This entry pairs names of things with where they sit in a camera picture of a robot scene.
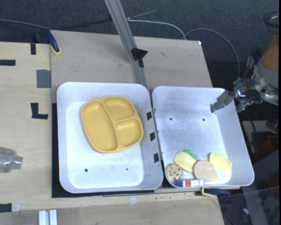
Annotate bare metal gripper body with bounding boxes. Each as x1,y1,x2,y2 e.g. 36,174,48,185
233,72,279,113

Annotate white plastic tray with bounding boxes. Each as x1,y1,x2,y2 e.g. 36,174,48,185
151,85,255,189
56,82,164,194

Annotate yellow toy food piece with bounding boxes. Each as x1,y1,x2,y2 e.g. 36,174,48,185
208,152,233,172

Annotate yellow and green toy taco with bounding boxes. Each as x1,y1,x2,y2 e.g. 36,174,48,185
173,149,199,174

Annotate round tan biscuit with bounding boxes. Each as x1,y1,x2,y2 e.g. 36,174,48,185
192,159,216,182

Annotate chocolate chip cookie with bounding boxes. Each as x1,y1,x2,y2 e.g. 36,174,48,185
165,163,184,183

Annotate blue white red packet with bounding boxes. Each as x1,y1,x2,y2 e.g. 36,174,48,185
174,179,205,188

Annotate yellow divided plate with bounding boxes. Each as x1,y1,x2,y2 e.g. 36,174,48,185
81,95,145,154

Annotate clear plastic bottle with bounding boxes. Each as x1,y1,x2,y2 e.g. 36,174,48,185
0,144,24,173

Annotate black cylinder on white bracket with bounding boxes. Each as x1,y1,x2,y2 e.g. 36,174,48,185
266,119,280,135

